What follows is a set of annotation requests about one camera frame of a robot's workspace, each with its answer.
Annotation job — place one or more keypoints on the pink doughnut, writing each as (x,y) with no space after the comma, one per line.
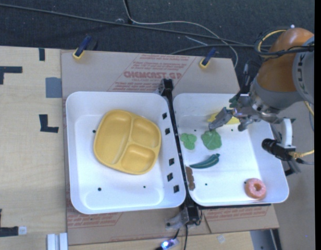
(255,188)

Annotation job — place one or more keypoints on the small green lettuce leaf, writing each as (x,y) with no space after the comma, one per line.
(189,140)

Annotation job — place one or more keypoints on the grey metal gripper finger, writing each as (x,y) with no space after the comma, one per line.
(244,124)
(220,118)

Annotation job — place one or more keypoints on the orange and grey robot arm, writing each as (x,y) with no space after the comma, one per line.
(280,69)

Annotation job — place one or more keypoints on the thin black rod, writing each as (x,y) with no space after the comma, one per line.
(177,139)

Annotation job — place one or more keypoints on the yellow divided plate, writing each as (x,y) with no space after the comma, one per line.
(127,141)

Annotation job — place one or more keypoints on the dark green pepper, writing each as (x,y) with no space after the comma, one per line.
(206,162)

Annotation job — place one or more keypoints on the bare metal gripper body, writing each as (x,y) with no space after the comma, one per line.
(250,110)

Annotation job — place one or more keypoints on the brown cardboard board red print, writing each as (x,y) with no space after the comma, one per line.
(103,69)

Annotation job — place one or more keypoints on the brown biscuit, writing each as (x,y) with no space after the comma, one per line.
(190,178)

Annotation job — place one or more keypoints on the yellow banana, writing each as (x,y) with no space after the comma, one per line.
(232,120)

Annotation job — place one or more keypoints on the white plastic tray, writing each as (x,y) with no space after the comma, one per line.
(233,170)
(118,191)

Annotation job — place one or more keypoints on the black cylinder on white bracket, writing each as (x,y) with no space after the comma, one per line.
(280,146)

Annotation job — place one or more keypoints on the large green lettuce leaf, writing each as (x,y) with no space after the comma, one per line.
(212,140)

